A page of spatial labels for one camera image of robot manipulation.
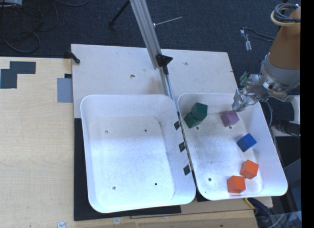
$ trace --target light wood surface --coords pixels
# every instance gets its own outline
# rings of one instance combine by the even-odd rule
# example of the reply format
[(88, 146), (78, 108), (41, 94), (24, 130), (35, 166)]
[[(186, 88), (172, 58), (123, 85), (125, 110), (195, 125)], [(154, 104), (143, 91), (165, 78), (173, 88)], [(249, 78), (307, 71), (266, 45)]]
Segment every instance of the light wood surface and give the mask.
[(0, 69), (10, 61), (35, 61), (36, 74), (18, 74), (17, 89), (0, 89), (0, 227), (258, 227), (243, 199), (194, 201), (178, 215), (75, 222), (74, 109), (57, 102), (57, 78), (72, 72), (71, 60), (0, 57)]

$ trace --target red block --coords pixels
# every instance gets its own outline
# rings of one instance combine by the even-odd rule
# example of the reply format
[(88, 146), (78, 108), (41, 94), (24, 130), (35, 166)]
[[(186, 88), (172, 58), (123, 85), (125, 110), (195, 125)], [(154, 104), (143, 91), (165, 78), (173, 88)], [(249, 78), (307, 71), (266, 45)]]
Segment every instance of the red block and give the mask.
[(240, 175), (245, 178), (252, 179), (257, 175), (257, 171), (259, 170), (259, 165), (251, 160), (246, 160), (242, 163)]
[(246, 189), (243, 176), (233, 175), (227, 179), (228, 192), (241, 193)]

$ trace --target green cube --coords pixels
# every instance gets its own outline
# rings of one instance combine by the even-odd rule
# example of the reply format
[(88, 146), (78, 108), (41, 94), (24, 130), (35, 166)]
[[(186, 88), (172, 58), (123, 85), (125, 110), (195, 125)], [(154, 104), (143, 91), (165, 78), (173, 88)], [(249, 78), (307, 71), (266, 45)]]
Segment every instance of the green cube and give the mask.
[(198, 124), (201, 123), (200, 120), (196, 120), (195, 118), (192, 117), (192, 113), (188, 113), (185, 117), (184, 117), (184, 121), (186, 122), (187, 126), (189, 128), (193, 128), (196, 127)]
[(192, 107), (192, 118), (198, 121), (202, 121), (207, 116), (208, 106), (199, 102), (196, 102)]

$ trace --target black bracket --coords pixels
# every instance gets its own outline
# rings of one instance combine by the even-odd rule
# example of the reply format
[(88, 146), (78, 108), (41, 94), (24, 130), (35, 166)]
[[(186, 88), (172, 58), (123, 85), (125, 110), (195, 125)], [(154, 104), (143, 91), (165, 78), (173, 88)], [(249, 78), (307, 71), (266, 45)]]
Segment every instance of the black bracket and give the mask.
[(76, 64), (80, 63), (80, 60), (70, 51), (65, 51), (63, 57), (64, 58), (72, 58)]
[(157, 60), (158, 66), (163, 68), (164, 74), (169, 74), (167, 64), (169, 64), (170, 61), (173, 60), (173, 58), (159, 53), (156, 55), (156, 60)]

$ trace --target cube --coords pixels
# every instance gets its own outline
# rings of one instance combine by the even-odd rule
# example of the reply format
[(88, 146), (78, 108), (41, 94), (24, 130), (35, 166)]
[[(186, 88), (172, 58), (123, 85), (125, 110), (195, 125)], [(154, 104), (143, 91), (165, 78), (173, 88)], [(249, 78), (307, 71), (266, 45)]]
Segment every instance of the cube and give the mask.
[(225, 111), (220, 118), (225, 127), (235, 125), (240, 120), (234, 110)]
[(192, 113), (188, 113), (185, 117), (184, 117), (184, 121), (186, 122), (187, 126), (189, 128), (193, 128), (196, 127), (198, 124), (201, 123), (200, 120), (196, 120), (192, 117)]
[(245, 178), (252, 179), (257, 175), (258, 170), (259, 164), (248, 159), (242, 163), (240, 175), (244, 176)]
[(256, 143), (256, 140), (253, 136), (248, 133), (247, 135), (243, 136), (236, 144), (241, 148), (243, 152), (247, 151), (250, 147), (252, 147)]
[(245, 179), (243, 176), (233, 175), (227, 179), (228, 192), (241, 193), (246, 190)]
[(202, 121), (207, 116), (208, 106), (199, 102), (196, 102), (192, 107), (192, 117), (195, 120)]

